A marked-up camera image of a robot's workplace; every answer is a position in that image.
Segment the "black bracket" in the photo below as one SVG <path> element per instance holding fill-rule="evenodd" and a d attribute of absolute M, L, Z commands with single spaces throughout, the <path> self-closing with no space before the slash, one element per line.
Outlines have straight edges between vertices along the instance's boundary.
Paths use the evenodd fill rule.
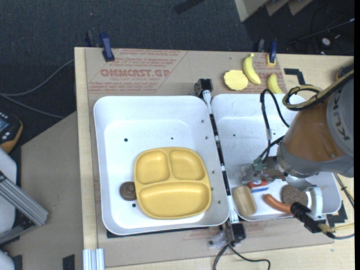
<path fill-rule="evenodd" d="M 345 220 L 348 219 L 348 216 L 345 211 L 343 202 L 341 202 L 341 207 L 337 211 L 337 215 L 328 214 L 326 215 L 326 218 L 330 227 L 334 227 L 336 223 L 345 223 Z"/>
<path fill-rule="evenodd" d="M 299 69 L 284 68 L 283 70 L 286 75 L 296 75 L 298 77 L 299 84 L 305 85 L 305 79 L 303 73 Z"/>
<path fill-rule="evenodd" d="M 211 92 L 213 89 L 213 82 L 211 79 L 199 79 L 193 87 L 195 95 L 199 98 L 203 97 L 204 90 L 209 90 Z"/>

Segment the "wooden table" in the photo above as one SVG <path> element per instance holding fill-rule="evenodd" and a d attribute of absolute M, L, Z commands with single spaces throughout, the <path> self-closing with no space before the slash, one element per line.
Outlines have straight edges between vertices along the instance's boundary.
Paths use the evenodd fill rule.
<path fill-rule="evenodd" d="M 93 179 L 93 159 L 92 159 L 92 139 L 90 128 L 90 110 L 87 80 L 87 60 L 86 55 L 92 51 L 88 48 L 75 48 L 75 73 L 76 73 L 76 95 L 78 113 L 78 133 L 79 133 L 79 158 L 80 176 L 82 193 L 82 217 L 83 217 L 83 244 L 85 249 L 97 249 L 98 233 L 96 223 L 95 189 Z M 186 52 L 186 55 L 195 55 L 199 59 L 206 59 L 207 55 L 219 55 L 225 59 L 244 57 L 248 53 L 232 52 Z M 287 89 L 298 85 L 298 81 L 293 76 L 286 75 L 284 68 L 299 69 L 308 84 L 319 87 L 327 87 L 334 81 L 335 73 L 344 66 L 351 64 L 354 57 L 350 56 L 310 56 L 310 55 L 277 55 L 279 70 L 283 76 L 283 81 Z M 220 77 L 210 76 L 215 84 L 214 92 L 221 92 L 224 88 L 217 89 Z M 343 179 L 350 192 L 353 193 L 353 179 Z M 347 198 L 341 193 L 346 213 L 347 223 L 354 221 L 354 210 L 348 203 Z M 346 229 L 339 233 L 339 236 L 348 235 L 354 229 Z M 269 259 L 272 269 L 354 269 L 354 238 L 347 240 L 336 240 L 331 244 L 313 245 L 309 247 L 295 247 L 290 249 L 267 250 L 261 252 L 246 253 L 250 259 Z M 212 269 L 214 256 L 181 259 L 167 262 L 157 262 L 148 264 L 135 264 L 126 266 L 114 266 L 107 269 Z M 254 265 L 239 259 L 235 255 L 224 255 L 218 263 L 218 269 L 266 269 L 266 263 Z"/>

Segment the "black cable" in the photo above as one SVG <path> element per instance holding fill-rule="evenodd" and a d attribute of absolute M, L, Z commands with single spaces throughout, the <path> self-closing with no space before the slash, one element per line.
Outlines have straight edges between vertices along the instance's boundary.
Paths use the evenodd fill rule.
<path fill-rule="evenodd" d="M 275 144 L 279 144 L 281 142 L 281 140 L 284 138 L 284 136 L 279 137 L 278 139 L 274 140 L 273 142 L 270 143 L 270 145 L 268 147 L 265 148 L 265 150 L 260 154 L 260 157 L 263 157 L 264 154 L 270 150 L 270 148 L 272 146 L 274 146 Z"/>
<path fill-rule="evenodd" d="M 281 121 L 284 123 L 285 126 L 289 127 L 289 124 L 285 121 L 284 117 L 283 117 L 282 114 L 281 114 L 281 110 L 280 110 L 279 104 L 278 104 L 278 102 L 277 102 L 277 100 L 276 100 L 276 98 L 275 98 L 275 95 L 270 91 L 270 89 L 265 89 L 265 90 L 263 90 L 263 92 L 260 94 L 260 101 L 263 100 L 264 103 L 265 103 L 264 94 L 265 94 L 266 92 L 269 92 L 269 94 L 270 94 L 271 97 L 273 98 L 274 103 L 275 103 L 276 110 L 277 110 L 277 112 L 278 112 L 278 114 L 279 114 L 279 117 L 280 117 Z"/>
<path fill-rule="evenodd" d="M 352 238 L 355 236 L 355 233 L 352 233 L 350 235 L 347 235 L 347 236 L 335 236 L 334 234 L 332 234 L 331 232 L 326 232 L 326 236 L 327 237 L 330 237 L 334 240 L 344 240 L 344 239 L 348 239 L 348 238 Z"/>
<path fill-rule="evenodd" d="M 225 245 L 224 247 L 222 247 L 222 249 L 220 250 L 220 252 L 218 253 L 218 255 L 216 255 L 215 257 L 215 260 L 214 260 L 214 264 L 213 264 L 213 270 L 216 270 L 216 265 L 218 264 L 221 256 L 224 254 L 224 252 L 226 251 L 227 248 L 230 248 L 231 251 L 233 251 L 237 256 L 239 256 L 241 259 L 245 260 L 245 261 L 248 261 L 248 262 L 267 262 L 269 264 L 268 266 L 268 269 L 267 270 L 270 270 L 270 266 L 271 266 L 271 263 L 268 259 L 257 259 L 257 260 L 253 260 L 253 259 L 249 259 L 249 258 L 246 258 L 244 256 L 242 256 L 241 254 L 239 254 L 232 246 L 231 246 L 231 243 Z"/>
<path fill-rule="evenodd" d="M 224 247 L 222 247 L 222 249 L 219 251 L 218 255 L 216 255 L 215 260 L 214 260 L 214 264 L 213 264 L 213 270 L 216 270 L 216 265 L 218 264 L 221 256 L 224 254 L 224 252 L 226 251 L 226 248 L 228 247 L 228 245 L 225 245 Z"/>
<path fill-rule="evenodd" d="M 352 205 L 353 208 L 355 208 L 355 203 L 352 199 L 352 197 L 350 196 L 348 190 L 346 189 L 345 185 L 342 183 L 341 179 L 339 178 L 339 175 L 337 173 L 334 173 L 335 179 L 337 180 L 337 182 L 339 183 L 341 190 L 344 191 L 346 197 L 348 198 L 350 204 Z"/>
<path fill-rule="evenodd" d="M 268 140 L 268 147 L 266 148 L 266 152 L 264 154 L 265 157 L 262 159 L 262 162 L 265 162 L 266 159 L 269 157 L 269 153 L 270 153 L 270 148 L 271 148 L 271 130 L 270 130 L 270 125 L 269 125 L 269 120 L 267 118 L 267 114 L 266 114 L 266 108 L 265 108 L 265 93 L 269 92 L 269 94 L 271 95 L 271 97 L 274 100 L 275 103 L 275 107 L 276 110 L 279 114 L 279 117 L 281 119 L 281 121 L 284 123 L 284 125 L 286 125 L 287 127 L 289 127 L 288 123 L 285 121 L 284 117 L 281 114 L 280 111 L 280 107 L 277 103 L 277 100 L 275 98 L 275 95 L 270 91 L 270 89 L 265 89 L 263 90 L 263 92 L 260 94 L 260 102 L 261 102 L 261 110 L 262 110 L 262 114 L 263 114 L 263 118 L 264 118 L 264 122 L 265 122 L 265 127 L 266 127 L 266 131 L 267 131 L 267 140 Z"/>
<path fill-rule="evenodd" d="M 242 256 L 241 254 L 239 254 L 238 252 L 235 251 L 235 249 L 229 245 L 230 249 L 237 255 L 239 256 L 240 258 L 242 258 L 243 260 L 246 260 L 248 262 L 267 262 L 269 265 L 268 265 L 268 270 L 270 270 L 270 266 L 271 266 L 271 263 L 268 259 L 257 259 L 257 260 L 253 260 L 253 259 L 249 259 L 249 258 L 245 258 L 244 256 Z"/>
<path fill-rule="evenodd" d="M 332 20 L 332 22 L 328 23 L 326 26 L 324 26 L 324 29 L 321 30 L 321 31 L 318 31 L 318 32 L 315 32 L 314 30 L 314 25 L 315 25 L 315 21 L 319 20 L 317 18 L 318 16 L 318 13 L 320 10 L 325 10 L 326 11 L 326 14 L 332 14 L 332 15 L 336 15 L 335 19 Z M 304 36 L 304 37 L 301 37 L 301 38 L 296 38 L 296 39 L 293 39 L 289 42 L 286 43 L 286 45 L 290 45 L 290 44 L 294 44 L 295 46 L 295 50 L 298 51 L 298 52 L 302 52 L 302 53 L 307 53 L 308 52 L 308 48 L 309 46 L 312 46 L 313 48 L 313 52 L 315 53 L 318 53 L 318 51 L 315 49 L 315 45 L 318 44 L 318 42 L 313 40 L 313 39 L 310 39 L 310 38 L 314 38 L 316 35 L 318 34 L 321 34 L 323 32 L 329 32 L 330 30 L 332 29 L 335 29 L 335 28 L 339 28 L 339 27 L 343 27 L 344 25 L 346 24 L 349 24 L 349 23 L 352 23 L 354 22 L 353 21 L 353 18 L 350 19 L 349 21 L 346 21 L 344 23 L 340 23 L 339 25 L 336 25 L 336 26 L 332 26 L 334 25 L 338 20 L 340 20 L 341 18 L 343 18 L 345 15 L 351 15 L 351 17 L 354 17 L 354 13 L 353 12 L 343 12 L 343 11 L 338 11 L 338 10 L 335 10 L 329 6 L 321 6 L 319 8 L 317 8 L 312 17 L 311 17 L 311 20 L 310 20 L 310 34 L 308 34 L 307 36 Z M 302 49 L 299 49 L 298 47 L 298 44 L 301 43 L 302 45 L 305 46 L 305 48 L 302 48 Z M 338 44 L 334 43 L 343 53 L 344 51 L 341 49 L 341 47 L 339 47 Z"/>

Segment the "blue clamp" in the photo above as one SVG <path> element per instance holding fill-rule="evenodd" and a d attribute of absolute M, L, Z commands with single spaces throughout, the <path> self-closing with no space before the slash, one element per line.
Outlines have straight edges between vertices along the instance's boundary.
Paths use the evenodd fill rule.
<path fill-rule="evenodd" d="M 270 67 L 274 67 L 276 64 L 276 48 L 277 48 L 276 39 L 271 39 L 270 51 L 269 54 L 267 55 L 267 65 Z"/>
<path fill-rule="evenodd" d="M 110 37 L 107 32 L 100 32 L 99 34 L 100 45 L 104 48 L 102 55 L 106 62 L 114 61 L 115 57 L 111 51 Z"/>

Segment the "electronic device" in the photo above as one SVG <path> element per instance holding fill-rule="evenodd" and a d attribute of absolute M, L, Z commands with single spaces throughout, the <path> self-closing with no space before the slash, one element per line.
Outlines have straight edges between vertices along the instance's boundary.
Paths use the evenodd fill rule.
<path fill-rule="evenodd" d="M 22 122 L 12 113 L 0 109 L 0 147 L 9 153 L 23 131 Z"/>

